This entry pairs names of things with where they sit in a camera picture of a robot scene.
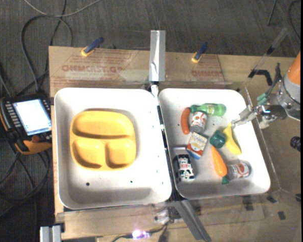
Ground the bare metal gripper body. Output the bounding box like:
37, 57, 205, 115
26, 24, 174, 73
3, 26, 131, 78
254, 89, 301, 122

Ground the yellow banana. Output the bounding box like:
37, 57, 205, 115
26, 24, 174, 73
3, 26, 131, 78
222, 122, 243, 156

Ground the white plastic tray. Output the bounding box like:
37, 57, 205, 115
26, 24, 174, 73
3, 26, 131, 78
54, 87, 173, 210
158, 88, 272, 201

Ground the green broccoli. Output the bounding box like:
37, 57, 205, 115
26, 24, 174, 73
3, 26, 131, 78
209, 130, 227, 149

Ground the green plastic bottle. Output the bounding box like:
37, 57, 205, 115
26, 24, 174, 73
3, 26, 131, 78
189, 103, 227, 117

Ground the red and white can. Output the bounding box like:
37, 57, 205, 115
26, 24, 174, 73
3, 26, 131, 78
189, 111, 209, 134
225, 161, 252, 181

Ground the orange carrot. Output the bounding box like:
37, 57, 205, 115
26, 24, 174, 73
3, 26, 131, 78
211, 145, 230, 186

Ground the red, white and blue carton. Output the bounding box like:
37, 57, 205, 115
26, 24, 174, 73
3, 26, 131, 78
185, 132, 209, 160

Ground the orange sausage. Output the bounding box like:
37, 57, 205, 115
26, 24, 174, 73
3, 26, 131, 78
180, 107, 192, 136

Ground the black and white carton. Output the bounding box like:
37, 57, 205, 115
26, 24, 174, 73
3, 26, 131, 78
172, 153, 195, 183

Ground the yellow divided plate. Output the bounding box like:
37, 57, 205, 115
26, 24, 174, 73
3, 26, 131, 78
69, 109, 138, 172

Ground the brown cardboard board, red print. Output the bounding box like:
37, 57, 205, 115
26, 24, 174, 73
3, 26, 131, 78
48, 45, 301, 239

